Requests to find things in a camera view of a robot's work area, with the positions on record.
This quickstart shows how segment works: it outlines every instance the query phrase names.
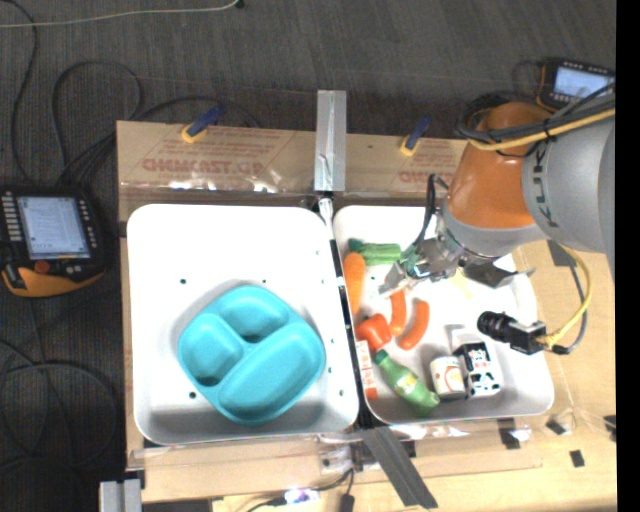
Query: white tray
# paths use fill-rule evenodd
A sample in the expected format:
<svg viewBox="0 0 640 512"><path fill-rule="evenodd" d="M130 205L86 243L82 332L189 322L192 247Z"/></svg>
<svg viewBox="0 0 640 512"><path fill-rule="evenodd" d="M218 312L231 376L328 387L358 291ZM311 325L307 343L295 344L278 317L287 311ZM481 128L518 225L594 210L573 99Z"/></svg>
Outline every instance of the white tray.
<svg viewBox="0 0 640 512"><path fill-rule="evenodd" d="M358 398L326 228L302 208L148 205L127 225L133 403L139 430L163 445L337 432ZM291 409L243 427L196 391L177 359L177 340L211 300L239 284L263 286L322 338L326 366Z"/></svg>
<svg viewBox="0 0 640 512"><path fill-rule="evenodd" d="M386 206L347 206L339 210L334 219L336 241L341 257L348 252L349 238L370 243L398 243L405 249L422 227L424 208ZM433 234L434 223L428 234ZM515 270L511 256L501 258L498 266ZM354 318L357 325L365 316L382 313L391 318L388 299L381 299L378 286L390 265L368 267L360 312ZM554 388L544 354L527 356L511 350L504 343L494 342L480 334L476 328L478 317L484 311L505 312L523 324L537 320L536 298L529 278L518 275L508 286L493 289L460 275L437 283L425 281L417 285L407 297L407 321L412 318L413 298L426 300L430 305L427 333L412 350L405 351L395 339L384 346L392 359L409 366L433 389L429 362L434 356L450 351L447 329L459 325L478 335L487 344L489 354L501 369L499 379L502 390L493 397L441 402L433 411L429 423L442 420L487 419L542 414L553 404ZM371 411L389 424L418 422L406 403L387 386L374 365L379 397L368 401Z"/></svg>

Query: teal divided plate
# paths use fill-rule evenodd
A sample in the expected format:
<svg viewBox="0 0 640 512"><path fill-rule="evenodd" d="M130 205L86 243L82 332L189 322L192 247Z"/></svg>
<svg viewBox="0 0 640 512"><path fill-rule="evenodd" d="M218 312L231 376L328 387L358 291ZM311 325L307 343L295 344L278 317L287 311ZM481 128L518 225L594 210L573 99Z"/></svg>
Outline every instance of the teal divided plate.
<svg viewBox="0 0 640 512"><path fill-rule="evenodd" d="M197 390L230 420L267 423L320 376L325 351L316 331L259 286L234 288L182 331L178 360Z"/></svg>

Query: blue clamp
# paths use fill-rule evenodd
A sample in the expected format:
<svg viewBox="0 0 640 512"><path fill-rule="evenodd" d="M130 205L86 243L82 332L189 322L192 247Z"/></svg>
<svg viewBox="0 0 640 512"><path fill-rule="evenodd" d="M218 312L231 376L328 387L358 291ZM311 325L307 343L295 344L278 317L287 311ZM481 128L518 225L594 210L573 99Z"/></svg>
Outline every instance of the blue clamp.
<svg viewBox="0 0 640 512"><path fill-rule="evenodd" d="M420 138L425 134L427 128L431 125L431 116L425 115L413 130L411 135L407 135L400 146L400 151L406 156L413 156L419 146Z"/></svg>
<svg viewBox="0 0 640 512"><path fill-rule="evenodd" d="M226 110L227 109L224 105L213 107L202 114L189 126L185 126L182 130L182 138L184 141L189 144L193 144L196 140L207 133L207 126L218 124L218 121L220 121Z"/></svg>

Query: bottle label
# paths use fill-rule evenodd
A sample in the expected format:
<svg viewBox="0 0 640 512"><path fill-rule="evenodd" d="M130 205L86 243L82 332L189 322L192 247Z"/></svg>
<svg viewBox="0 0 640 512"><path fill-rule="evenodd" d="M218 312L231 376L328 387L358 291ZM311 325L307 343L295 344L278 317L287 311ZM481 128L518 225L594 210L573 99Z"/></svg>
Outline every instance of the bottle label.
<svg viewBox="0 0 640 512"><path fill-rule="evenodd" d="M398 393L408 395L415 389L417 383L418 378L412 373L407 373L397 380L394 388Z"/></svg>

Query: dark gray floor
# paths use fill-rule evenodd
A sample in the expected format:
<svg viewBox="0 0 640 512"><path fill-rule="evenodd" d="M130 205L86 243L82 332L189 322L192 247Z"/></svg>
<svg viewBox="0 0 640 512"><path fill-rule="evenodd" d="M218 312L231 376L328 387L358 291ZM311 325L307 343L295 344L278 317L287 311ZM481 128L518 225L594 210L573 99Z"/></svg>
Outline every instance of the dark gray floor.
<svg viewBox="0 0 640 512"><path fill-rule="evenodd" d="M223 3L22 0L19 5L43 22ZM28 21L13 4L0 0L0 25ZM430 113L430 136L457 137L454 125L468 101L514 86L532 90L535 74L519 63L562 56L615 69L616 22L615 0L246 0L244 9L224 12L41 26L13 134L11 112L34 33L30 27L0 28L0 177L6 183L25 181L17 156L31 181L52 184L63 161L108 135L117 119L129 117L136 82L121 66L140 81L142 108L208 95L239 107L230 110L226 124L244 122L241 108L264 128L313 130L316 91L339 89L348 92L351 133L406 134ZM63 160L52 123L53 87L61 73L87 60L102 63L79 65L63 75L53 96ZM187 122L202 109L202 103L188 102L149 119ZM87 180L112 232L115 177L112 152ZM95 379L56 368L48 372L53 386L47 387L36 372L16 371L44 360L72 363L105 383L121 410L118 265L113 253L105 278L62 297L27 301L0 290L5 344L0 373L6 374L0 384L2 511L97 510L98 482L122 477L122 416L111 411L109 394ZM44 462L34 462L42 456Z"/></svg>

